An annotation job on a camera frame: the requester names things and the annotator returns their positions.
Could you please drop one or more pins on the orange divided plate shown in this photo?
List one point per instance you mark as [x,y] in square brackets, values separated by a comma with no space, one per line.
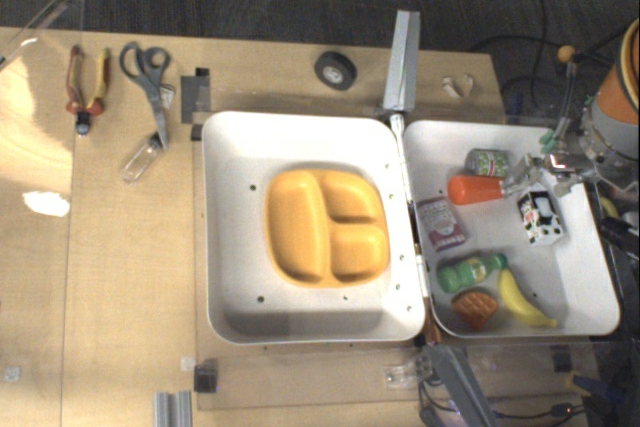
[300,225]

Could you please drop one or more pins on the black cylinder on white bracket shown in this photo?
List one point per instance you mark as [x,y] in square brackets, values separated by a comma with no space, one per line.
[620,232]

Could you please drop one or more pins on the grey scissors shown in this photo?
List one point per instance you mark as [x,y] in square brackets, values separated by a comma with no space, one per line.
[152,90]

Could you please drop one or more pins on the white cow print carton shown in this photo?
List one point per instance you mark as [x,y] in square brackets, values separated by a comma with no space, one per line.
[542,222]

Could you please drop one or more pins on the red and pink packet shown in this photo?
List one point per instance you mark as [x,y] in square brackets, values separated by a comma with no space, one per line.
[441,225]

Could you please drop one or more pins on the orange brown toy bread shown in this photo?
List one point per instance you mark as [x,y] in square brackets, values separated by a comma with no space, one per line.
[474,307]

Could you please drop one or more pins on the green bottle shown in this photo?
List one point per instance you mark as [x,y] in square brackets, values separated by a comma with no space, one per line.
[467,272]

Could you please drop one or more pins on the yellow banana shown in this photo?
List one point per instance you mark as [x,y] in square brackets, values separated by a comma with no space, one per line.
[517,302]

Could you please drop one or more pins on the red and yellow pliers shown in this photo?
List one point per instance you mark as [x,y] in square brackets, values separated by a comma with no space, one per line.
[100,85]

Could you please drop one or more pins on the green can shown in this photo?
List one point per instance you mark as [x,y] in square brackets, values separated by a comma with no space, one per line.
[487,163]

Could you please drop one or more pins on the white plastic tray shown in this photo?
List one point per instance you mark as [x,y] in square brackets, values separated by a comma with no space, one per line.
[240,225]
[575,285]

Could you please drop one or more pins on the clear plastic bottle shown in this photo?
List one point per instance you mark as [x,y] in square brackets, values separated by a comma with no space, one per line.
[139,161]

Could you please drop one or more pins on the orange carrot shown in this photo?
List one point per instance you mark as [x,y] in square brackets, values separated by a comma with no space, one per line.
[472,190]

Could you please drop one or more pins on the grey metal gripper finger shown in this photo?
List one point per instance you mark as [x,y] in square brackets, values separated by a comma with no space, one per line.
[524,172]
[563,189]

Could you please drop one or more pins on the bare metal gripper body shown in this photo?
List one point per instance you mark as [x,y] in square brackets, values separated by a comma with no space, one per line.
[570,162]

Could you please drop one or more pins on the black tape roll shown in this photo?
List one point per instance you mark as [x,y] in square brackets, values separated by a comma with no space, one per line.
[335,71]

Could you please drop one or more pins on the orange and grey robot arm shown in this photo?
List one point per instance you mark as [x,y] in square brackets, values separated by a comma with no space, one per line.
[617,95]

